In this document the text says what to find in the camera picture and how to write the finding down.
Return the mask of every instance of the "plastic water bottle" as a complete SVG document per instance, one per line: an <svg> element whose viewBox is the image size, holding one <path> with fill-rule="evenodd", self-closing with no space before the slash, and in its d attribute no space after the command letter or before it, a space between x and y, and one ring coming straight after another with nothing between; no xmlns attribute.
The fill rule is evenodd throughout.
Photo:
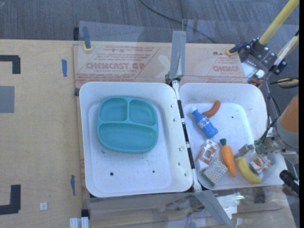
<svg viewBox="0 0 304 228"><path fill-rule="evenodd" d="M198 112L196 107L191 109L192 114L195 116L196 124L206 134L208 138L212 138L218 133L218 130L212 125L209 118Z"/></svg>

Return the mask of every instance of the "carrot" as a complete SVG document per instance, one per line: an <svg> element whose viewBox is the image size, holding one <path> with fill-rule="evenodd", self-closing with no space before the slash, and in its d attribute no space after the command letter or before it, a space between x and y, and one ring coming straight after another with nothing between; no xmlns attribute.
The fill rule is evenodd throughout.
<svg viewBox="0 0 304 228"><path fill-rule="evenodd" d="M215 101L213 103L212 108L206 112L203 112L202 114L209 118L219 110L219 107L220 107L220 101Z"/></svg>
<svg viewBox="0 0 304 228"><path fill-rule="evenodd" d="M230 146L226 145L227 140L221 139L220 143L223 145L220 152L222 154L224 163L227 165L230 174L235 177L236 176L236 167L234 162L234 156L232 153L232 149Z"/></svg>

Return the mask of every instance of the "bottle label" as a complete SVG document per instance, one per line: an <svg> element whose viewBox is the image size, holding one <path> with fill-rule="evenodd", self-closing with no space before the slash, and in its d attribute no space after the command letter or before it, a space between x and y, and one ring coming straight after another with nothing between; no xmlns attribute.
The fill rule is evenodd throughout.
<svg viewBox="0 0 304 228"><path fill-rule="evenodd" d="M201 119L199 122L198 122L198 126L203 129L207 124L210 123L210 120L209 118L207 117L204 117L203 119Z"/></svg>

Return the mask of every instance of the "banana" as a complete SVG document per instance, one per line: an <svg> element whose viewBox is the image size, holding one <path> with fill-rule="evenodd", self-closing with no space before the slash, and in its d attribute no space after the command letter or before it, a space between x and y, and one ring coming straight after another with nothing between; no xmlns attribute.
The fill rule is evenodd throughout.
<svg viewBox="0 0 304 228"><path fill-rule="evenodd" d="M251 183L261 183L262 180L256 175L248 166L246 159L241 158L237 160L237 166L241 171L242 175Z"/></svg>

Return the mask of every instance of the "blue divided plate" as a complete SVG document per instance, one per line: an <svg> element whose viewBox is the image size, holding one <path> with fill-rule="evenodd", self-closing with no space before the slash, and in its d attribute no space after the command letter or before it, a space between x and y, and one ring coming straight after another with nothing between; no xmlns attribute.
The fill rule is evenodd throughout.
<svg viewBox="0 0 304 228"><path fill-rule="evenodd" d="M106 98L98 109L97 135L101 144L110 150L149 151L158 139L156 111L149 102L139 98Z"/></svg>

